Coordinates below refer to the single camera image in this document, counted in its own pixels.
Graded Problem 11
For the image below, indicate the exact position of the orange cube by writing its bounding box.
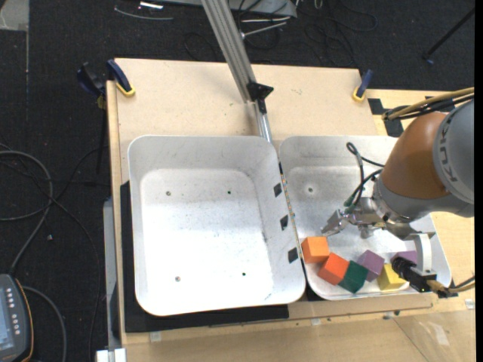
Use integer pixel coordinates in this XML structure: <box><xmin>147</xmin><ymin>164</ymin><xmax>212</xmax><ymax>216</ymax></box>
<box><xmin>300</xmin><ymin>235</ymin><xmax>331</xmax><ymax>265</ymax></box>
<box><xmin>317</xmin><ymin>253</ymin><xmax>351</xmax><ymax>287</ymax></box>

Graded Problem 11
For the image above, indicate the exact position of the black cylinder on white bracket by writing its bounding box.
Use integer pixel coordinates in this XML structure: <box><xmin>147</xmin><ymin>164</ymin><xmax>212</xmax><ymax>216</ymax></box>
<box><xmin>390</xmin><ymin>232</ymin><xmax>438</xmax><ymax>293</ymax></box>

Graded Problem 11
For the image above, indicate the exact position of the thin black and white rod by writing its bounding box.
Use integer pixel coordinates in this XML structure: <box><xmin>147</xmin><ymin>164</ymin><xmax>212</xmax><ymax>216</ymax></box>
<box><xmin>278</xmin><ymin>160</ymin><xmax>305</xmax><ymax>267</ymax></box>

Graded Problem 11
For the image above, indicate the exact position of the green cube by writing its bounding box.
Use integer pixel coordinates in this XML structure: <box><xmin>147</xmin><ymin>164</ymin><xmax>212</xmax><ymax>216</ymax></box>
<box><xmin>337</xmin><ymin>260</ymin><xmax>369</xmax><ymax>294</ymax></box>

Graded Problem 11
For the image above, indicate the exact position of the purple cube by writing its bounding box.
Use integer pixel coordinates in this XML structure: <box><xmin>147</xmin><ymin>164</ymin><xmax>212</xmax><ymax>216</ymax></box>
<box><xmin>356</xmin><ymin>249</ymin><xmax>386</xmax><ymax>283</ymax></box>
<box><xmin>390</xmin><ymin>250</ymin><xmax>419</xmax><ymax>267</ymax></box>

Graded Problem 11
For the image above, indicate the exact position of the yellow cube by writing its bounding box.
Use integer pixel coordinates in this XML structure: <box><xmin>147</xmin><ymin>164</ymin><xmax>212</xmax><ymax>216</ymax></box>
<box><xmin>377</xmin><ymin>262</ymin><xmax>411</xmax><ymax>292</ymax></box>

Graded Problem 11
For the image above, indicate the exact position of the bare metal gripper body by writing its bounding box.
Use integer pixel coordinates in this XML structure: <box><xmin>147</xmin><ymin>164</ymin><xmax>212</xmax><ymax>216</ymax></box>
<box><xmin>340</xmin><ymin>196</ymin><xmax>413</xmax><ymax>240</ymax></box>

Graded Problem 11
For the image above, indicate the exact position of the pale wood board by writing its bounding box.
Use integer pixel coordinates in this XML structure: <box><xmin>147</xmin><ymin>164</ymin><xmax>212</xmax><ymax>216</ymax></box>
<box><xmin>112</xmin><ymin>57</ymin><xmax>435</xmax><ymax>322</ymax></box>

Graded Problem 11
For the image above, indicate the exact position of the white plastic tray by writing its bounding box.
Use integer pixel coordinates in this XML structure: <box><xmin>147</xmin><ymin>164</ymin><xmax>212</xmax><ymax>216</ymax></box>
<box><xmin>278</xmin><ymin>135</ymin><xmax>453</xmax><ymax>302</ymax></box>
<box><xmin>127</xmin><ymin>134</ymin><xmax>306</xmax><ymax>318</ymax></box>

